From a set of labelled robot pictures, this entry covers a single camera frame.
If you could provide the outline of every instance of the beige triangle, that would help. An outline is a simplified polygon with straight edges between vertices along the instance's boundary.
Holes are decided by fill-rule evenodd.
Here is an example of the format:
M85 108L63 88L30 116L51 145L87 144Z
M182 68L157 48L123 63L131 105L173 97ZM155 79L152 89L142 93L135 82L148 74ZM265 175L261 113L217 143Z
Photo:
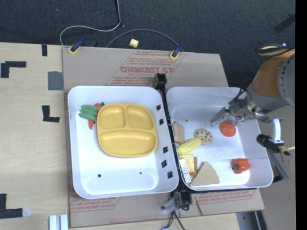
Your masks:
M204 162L190 185L198 186L218 183L220 183L220 180L215 170L208 162Z

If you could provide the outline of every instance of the black hole on tray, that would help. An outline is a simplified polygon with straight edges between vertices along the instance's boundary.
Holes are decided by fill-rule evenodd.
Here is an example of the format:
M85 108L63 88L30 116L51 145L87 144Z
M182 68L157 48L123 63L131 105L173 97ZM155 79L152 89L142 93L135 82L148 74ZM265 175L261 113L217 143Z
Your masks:
M167 173L167 178L169 179L169 178L172 178L172 177L173 177L173 172L172 171L168 172Z
M164 161L161 163L161 165L162 165L162 168L164 168L165 166L167 166L166 160L164 160Z

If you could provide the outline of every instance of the toy tomato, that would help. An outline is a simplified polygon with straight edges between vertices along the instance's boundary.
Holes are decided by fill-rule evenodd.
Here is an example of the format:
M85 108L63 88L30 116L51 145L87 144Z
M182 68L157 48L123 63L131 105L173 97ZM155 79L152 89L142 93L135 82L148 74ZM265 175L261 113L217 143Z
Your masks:
M236 174L240 174L250 168L248 159L235 159L231 162L231 168Z

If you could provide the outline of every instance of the orange round object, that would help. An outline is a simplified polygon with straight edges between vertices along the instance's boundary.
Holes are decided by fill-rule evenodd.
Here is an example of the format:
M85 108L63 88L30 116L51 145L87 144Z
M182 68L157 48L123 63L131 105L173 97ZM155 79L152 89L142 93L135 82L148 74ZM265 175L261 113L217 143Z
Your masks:
M220 131L224 136L232 137L236 134L236 127L232 123L225 121L220 124Z

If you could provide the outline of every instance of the dark background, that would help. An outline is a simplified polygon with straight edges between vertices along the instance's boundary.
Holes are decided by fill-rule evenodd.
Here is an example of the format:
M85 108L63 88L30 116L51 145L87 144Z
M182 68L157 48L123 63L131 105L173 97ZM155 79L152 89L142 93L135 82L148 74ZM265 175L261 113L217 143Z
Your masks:
M133 29L157 30L184 51L215 53L222 59L229 86L253 78L261 64L254 49L261 44L295 47L295 0L119 0L124 27L109 33L81 28L67 30L63 44L81 35L105 47ZM109 29L118 23L115 0L0 0L0 41L60 45L69 26ZM129 33L110 47L172 50L174 43L152 32Z

